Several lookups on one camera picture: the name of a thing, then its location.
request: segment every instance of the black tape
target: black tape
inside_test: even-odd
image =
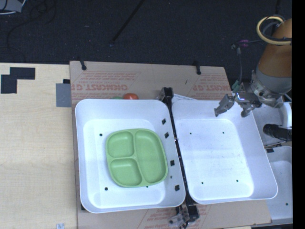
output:
[[[10,74],[1,75],[1,93],[16,94],[19,79],[35,80],[35,68],[10,67]]]

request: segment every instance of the cable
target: cable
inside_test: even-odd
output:
[[[46,24],[47,23],[51,23],[52,20],[56,16],[57,0],[23,0],[22,6],[24,6],[26,1],[29,1],[29,5],[32,6],[32,8],[31,8],[31,10],[29,12],[29,19],[27,21],[25,21],[25,22],[15,26],[14,28],[10,29],[9,32],[7,33],[7,36],[6,36],[6,46],[5,47],[0,47],[0,49],[7,49],[7,50],[9,50],[9,52],[10,52],[10,54],[12,56],[13,61],[15,61],[15,57],[14,57],[15,54],[13,53],[13,51],[18,51],[19,53],[22,54],[23,61],[26,62],[25,55],[19,49],[10,46],[10,35],[13,33],[13,31],[15,29],[19,28],[20,26],[26,25],[26,24],[31,23],[33,21],[37,21],[42,16],[48,14],[51,10],[54,10],[54,13],[51,16],[51,18],[46,22]],[[0,13],[0,15],[13,14],[13,13],[16,13],[16,11]]]
[[[275,6],[275,14],[279,14],[280,8],[281,8],[281,0],[277,0],[276,6]],[[276,26],[274,26],[272,28],[271,35],[274,33],[275,29],[276,29]]]
[[[8,5],[8,0],[5,0],[4,7],[1,9],[1,11],[4,11],[7,5]]]
[[[235,49],[236,50],[236,53],[237,53],[237,56],[239,58],[239,65],[240,65],[240,73],[239,73],[239,77],[238,79],[236,80],[236,82],[232,85],[232,91],[233,93],[236,93],[242,83],[242,79],[243,79],[243,66],[242,66],[242,59],[241,59],[241,47],[248,47],[249,44],[251,43],[257,43],[257,42],[263,42],[263,40],[255,40],[255,41],[249,41],[247,39],[244,39],[244,40],[239,40],[237,42],[234,42],[232,45],[231,45],[231,49]]]
[[[5,8],[6,8],[6,6],[7,6],[7,1],[8,1],[8,0],[6,0],[6,5],[4,6],[4,8],[3,8],[1,11],[5,10]],[[21,8],[23,8],[23,6],[24,6],[24,4],[25,4],[26,1],[27,1],[27,0],[23,0],[23,2],[22,2],[22,4],[21,4]],[[16,13],[16,11],[4,12],[4,13],[0,13],[0,15],[8,15],[8,14],[14,14],[14,13]]]
[[[289,100],[290,102],[292,102],[292,98],[289,97],[288,94],[285,94],[285,97],[288,98],[288,100]]]
[[[263,32],[261,32],[261,25],[264,21],[266,20],[277,20],[281,23],[283,23],[285,21],[284,18],[280,17],[280,16],[267,16],[267,17],[264,17],[262,18],[257,26],[256,26],[256,32],[258,34],[258,36],[264,40],[265,42],[267,43],[270,43],[270,44],[273,44],[273,45],[278,45],[278,46],[282,46],[282,45],[290,45],[291,42],[292,42],[292,38],[281,38],[281,39],[278,39],[278,38],[274,38],[274,37],[270,37],[270,36],[267,36],[265,35],[265,31],[268,27],[270,27],[271,25],[274,25],[274,23],[272,23],[271,25],[267,25],[267,27],[263,30]]]

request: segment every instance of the tomato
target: tomato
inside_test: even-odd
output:
[[[133,94],[133,93],[126,93],[123,96],[123,99],[139,99],[137,94]]]

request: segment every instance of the green divided plate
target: green divided plate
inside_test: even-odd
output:
[[[112,179],[122,187],[151,186],[168,172],[160,137],[149,129],[127,129],[111,133],[106,157]]]

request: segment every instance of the dark floor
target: dark floor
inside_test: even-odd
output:
[[[0,8],[0,62],[198,61],[224,67],[232,84],[240,61],[231,45],[259,40],[256,25],[265,16],[292,17],[292,0],[145,0],[114,38],[140,1],[28,0],[13,14]],[[244,82],[250,81],[265,46],[255,42],[242,48]]]

